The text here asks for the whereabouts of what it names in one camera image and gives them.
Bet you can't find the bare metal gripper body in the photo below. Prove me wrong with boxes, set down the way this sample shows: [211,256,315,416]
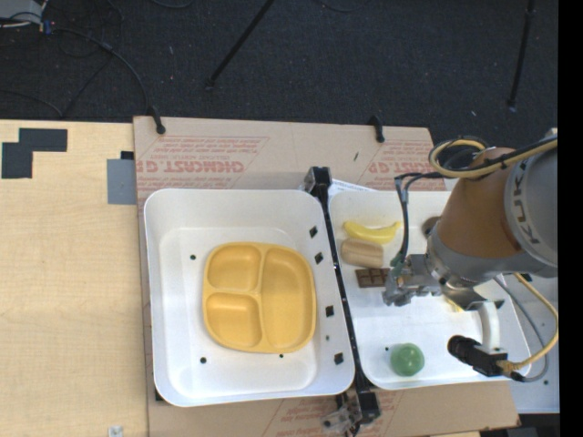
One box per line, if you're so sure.
[396,253,461,300]

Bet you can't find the brown chocolate bar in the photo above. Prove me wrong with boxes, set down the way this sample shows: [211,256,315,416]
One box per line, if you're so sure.
[354,267,392,290]

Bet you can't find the white plastic tray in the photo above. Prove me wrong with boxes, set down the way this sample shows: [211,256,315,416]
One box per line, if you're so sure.
[327,188,533,391]
[143,188,356,408]

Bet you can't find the tan bread roll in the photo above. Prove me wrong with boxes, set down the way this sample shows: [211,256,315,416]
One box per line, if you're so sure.
[340,238,385,267]

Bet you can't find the thin black rod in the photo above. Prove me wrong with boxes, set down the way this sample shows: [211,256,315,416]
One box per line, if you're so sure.
[315,184,373,396]

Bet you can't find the green apple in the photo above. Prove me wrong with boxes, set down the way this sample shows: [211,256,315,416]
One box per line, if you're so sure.
[389,341,426,378]

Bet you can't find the yellow banana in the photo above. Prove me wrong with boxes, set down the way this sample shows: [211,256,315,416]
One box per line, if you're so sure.
[343,219,403,246]

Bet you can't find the white paper sheet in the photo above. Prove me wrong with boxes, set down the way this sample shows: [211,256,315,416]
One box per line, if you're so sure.
[329,178,380,195]

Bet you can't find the yellow divided plate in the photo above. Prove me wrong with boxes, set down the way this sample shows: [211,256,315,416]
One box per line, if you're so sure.
[201,241,318,355]

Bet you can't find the brown cardboard board, red print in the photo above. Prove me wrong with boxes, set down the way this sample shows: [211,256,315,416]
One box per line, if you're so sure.
[132,116,523,437]

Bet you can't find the black cylinder on white bracket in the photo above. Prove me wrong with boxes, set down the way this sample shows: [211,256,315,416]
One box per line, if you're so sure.
[444,285,509,378]

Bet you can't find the black block with thin wires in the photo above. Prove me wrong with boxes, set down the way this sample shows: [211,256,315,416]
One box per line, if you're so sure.
[335,389,382,428]
[303,166,332,195]

